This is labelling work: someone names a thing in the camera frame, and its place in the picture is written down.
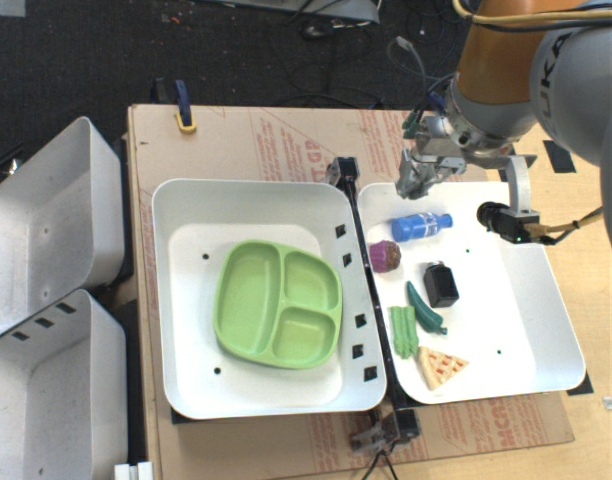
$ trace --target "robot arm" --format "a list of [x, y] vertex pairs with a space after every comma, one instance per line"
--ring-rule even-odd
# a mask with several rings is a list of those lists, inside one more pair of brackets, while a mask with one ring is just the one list
[[478, 217], [490, 229], [501, 212], [503, 231], [495, 230], [503, 238], [534, 241], [529, 225], [539, 214], [525, 171], [535, 157], [513, 156], [512, 144], [539, 121], [600, 166], [612, 241], [612, 0], [482, 0], [477, 15], [453, 2], [473, 26], [455, 76], [433, 98], [440, 108], [414, 111], [404, 123], [415, 145], [402, 152], [398, 194], [423, 197], [467, 164], [506, 169], [511, 206], [482, 208]]

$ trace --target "green vegetable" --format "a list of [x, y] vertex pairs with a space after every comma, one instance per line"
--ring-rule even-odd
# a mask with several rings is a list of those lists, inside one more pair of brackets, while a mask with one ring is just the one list
[[390, 318], [393, 330], [393, 342], [395, 343], [395, 352], [398, 356], [406, 359], [406, 335], [404, 334], [404, 321], [402, 320], [402, 308], [393, 306], [390, 308]]
[[406, 317], [406, 330], [408, 331], [408, 344], [411, 353], [417, 357], [417, 349], [419, 348], [419, 338], [417, 337], [417, 325], [415, 324], [415, 308], [406, 306], [403, 308], [404, 316]]
[[390, 318], [395, 353], [403, 359], [408, 359], [411, 354], [417, 356], [419, 339], [415, 325], [415, 308], [391, 306]]
[[435, 332], [437, 334], [447, 334], [448, 329], [446, 329], [446, 327], [442, 327], [444, 318], [428, 307], [428, 304], [426, 304], [419, 296], [417, 290], [415, 290], [415, 287], [413, 286], [413, 283], [410, 281], [406, 283], [406, 291], [408, 293], [408, 301], [412, 306], [415, 306], [417, 321], [424, 328], [424, 330], [426, 332]]

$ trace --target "pizza slice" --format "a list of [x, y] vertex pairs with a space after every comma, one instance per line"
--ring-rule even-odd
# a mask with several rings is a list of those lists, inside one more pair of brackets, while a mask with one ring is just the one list
[[423, 345], [419, 347], [417, 359], [424, 379], [431, 390], [437, 389], [468, 365], [468, 361], [464, 359], [449, 356]]

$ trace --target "white storage bin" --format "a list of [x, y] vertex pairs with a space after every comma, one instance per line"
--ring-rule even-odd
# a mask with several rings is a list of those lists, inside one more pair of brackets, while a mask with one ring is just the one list
[[0, 184], [0, 334], [124, 258], [120, 164], [79, 118]]
[[0, 480], [108, 480], [126, 461], [121, 326], [78, 290], [0, 337]]
[[[508, 204], [502, 182], [443, 183], [418, 200], [399, 197], [392, 183], [364, 187], [358, 210], [367, 243], [393, 240], [394, 218], [449, 213], [453, 227], [437, 235], [399, 244], [398, 269], [375, 274], [397, 378], [404, 391], [425, 404], [563, 391], [578, 386], [584, 357], [543, 245], [514, 245], [489, 233], [477, 220], [487, 201]], [[470, 364], [431, 391], [413, 358], [394, 353], [390, 306], [408, 305], [411, 281], [429, 304], [423, 276], [429, 263], [451, 268], [459, 300], [436, 310], [448, 334], [417, 326], [420, 345], [454, 354]]]
[[[171, 180], [153, 196], [164, 388], [192, 419], [367, 410], [386, 377], [350, 204], [322, 183]], [[241, 241], [270, 240], [322, 257], [342, 283], [337, 348], [290, 370], [224, 351], [212, 325], [221, 266]]]

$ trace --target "black bracket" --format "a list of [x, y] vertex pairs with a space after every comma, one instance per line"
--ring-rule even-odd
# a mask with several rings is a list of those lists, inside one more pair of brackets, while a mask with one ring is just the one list
[[373, 303], [375, 320], [377, 322], [377, 331], [379, 334], [379, 341], [381, 343], [382, 356], [384, 358], [384, 367], [386, 369], [387, 379], [386, 393], [393, 405], [396, 427], [399, 434], [399, 438], [396, 442], [407, 443], [411, 439], [418, 437], [421, 433], [419, 421], [417, 420], [417, 415], [414, 410], [414, 407], [419, 406], [420, 404], [415, 403], [414, 400], [406, 395], [399, 381], [397, 380], [393, 356], [391, 354], [390, 345], [388, 344], [388, 334], [386, 331], [386, 324], [384, 323], [384, 314], [381, 303], [379, 302], [373, 271], [370, 268], [368, 248], [366, 246], [366, 241], [364, 240], [364, 232], [359, 217], [359, 209], [357, 208], [357, 187], [355, 182], [358, 177], [359, 168], [357, 166], [357, 160], [353, 157], [335, 158], [328, 166], [326, 171], [326, 182], [344, 192], [348, 198], [348, 201], [350, 202], [353, 212], [353, 220], [355, 221], [359, 249], [362, 254], [362, 263], [364, 265], [366, 280], [368, 281], [368, 289]]

